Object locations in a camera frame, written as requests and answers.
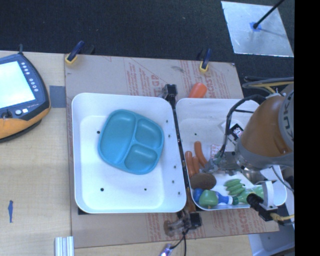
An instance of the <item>cardboard sheet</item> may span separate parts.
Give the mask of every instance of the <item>cardboard sheet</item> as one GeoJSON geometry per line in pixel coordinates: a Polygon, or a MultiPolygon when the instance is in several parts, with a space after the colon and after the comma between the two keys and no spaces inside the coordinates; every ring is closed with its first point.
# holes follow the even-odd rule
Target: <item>cardboard sheet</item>
{"type": "MultiPolygon", "coordinates": [[[[178,101],[188,97],[197,82],[207,86],[205,98],[243,98],[234,64],[210,62],[206,73],[199,71],[199,65],[199,61],[190,60],[94,55],[78,55],[74,64],[65,64],[71,226],[75,248],[172,241],[181,237],[169,237],[163,228],[165,221],[178,219],[176,213],[86,214],[79,211],[74,191],[73,98],[80,93],[158,97],[164,85],[175,84],[178,101]]],[[[251,208],[201,211],[200,216],[202,226],[189,231],[187,239],[279,230],[274,221],[263,221],[251,208]]]]}

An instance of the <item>blue divided plate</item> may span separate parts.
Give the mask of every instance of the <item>blue divided plate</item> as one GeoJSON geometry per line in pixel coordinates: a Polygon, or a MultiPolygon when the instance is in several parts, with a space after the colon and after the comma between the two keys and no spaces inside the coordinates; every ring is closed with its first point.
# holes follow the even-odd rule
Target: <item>blue divided plate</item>
{"type": "Polygon", "coordinates": [[[164,146],[164,132],[154,121],[119,109],[107,118],[98,141],[101,158],[113,167],[143,175],[157,165],[164,146]]]}

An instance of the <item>black carpet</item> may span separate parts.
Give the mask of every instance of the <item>black carpet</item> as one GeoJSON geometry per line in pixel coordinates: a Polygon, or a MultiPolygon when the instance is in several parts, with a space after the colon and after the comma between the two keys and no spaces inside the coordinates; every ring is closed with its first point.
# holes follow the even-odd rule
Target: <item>black carpet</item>
{"type": "MultiPolygon", "coordinates": [[[[220,0],[10,0],[0,1],[0,51],[69,53],[80,41],[95,55],[235,63],[244,76],[294,76],[294,58],[236,54],[220,0]]],[[[230,0],[274,6],[279,0],[230,0]]],[[[295,1],[278,7],[295,50],[295,1]]],[[[243,91],[252,94],[254,89],[243,91]]]]}

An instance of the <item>table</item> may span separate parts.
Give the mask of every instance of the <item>table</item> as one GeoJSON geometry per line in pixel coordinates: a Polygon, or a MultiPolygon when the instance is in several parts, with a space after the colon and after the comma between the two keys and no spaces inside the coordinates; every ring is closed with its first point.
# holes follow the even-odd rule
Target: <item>table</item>
{"type": "MultiPolygon", "coordinates": [[[[11,54],[16,52],[0,51],[0,58],[11,54]]],[[[65,87],[64,54],[24,55],[37,68],[48,90],[49,86],[65,87]]],[[[0,255],[54,255],[55,238],[72,235],[66,108],[52,108],[35,129],[0,143],[0,163],[0,255]]],[[[74,254],[151,256],[158,255],[166,243],[78,248],[74,254]]],[[[187,255],[252,255],[247,235],[188,239],[186,248],[187,255]]],[[[183,255],[183,251],[181,243],[171,255],[183,255]]]]}

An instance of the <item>white screen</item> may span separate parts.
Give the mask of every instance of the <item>white screen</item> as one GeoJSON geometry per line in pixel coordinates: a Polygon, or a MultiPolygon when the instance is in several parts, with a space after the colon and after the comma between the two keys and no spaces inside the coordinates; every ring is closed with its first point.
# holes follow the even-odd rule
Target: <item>white screen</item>
{"type": "Polygon", "coordinates": [[[18,62],[0,64],[0,109],[35,99],[18,62]]]}

